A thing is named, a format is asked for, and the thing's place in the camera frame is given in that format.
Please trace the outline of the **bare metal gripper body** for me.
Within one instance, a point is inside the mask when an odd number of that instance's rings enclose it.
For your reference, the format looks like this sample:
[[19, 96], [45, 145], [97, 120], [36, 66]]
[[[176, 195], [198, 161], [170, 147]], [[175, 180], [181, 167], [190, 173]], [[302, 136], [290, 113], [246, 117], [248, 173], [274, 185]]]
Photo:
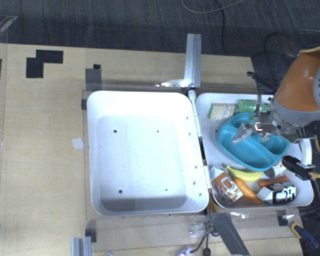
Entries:
[[254, 133], [269, 132], [288, 141], [294, 140], [294, 127], [283, 121], [275, 113], [259, 113], [251, 118]]

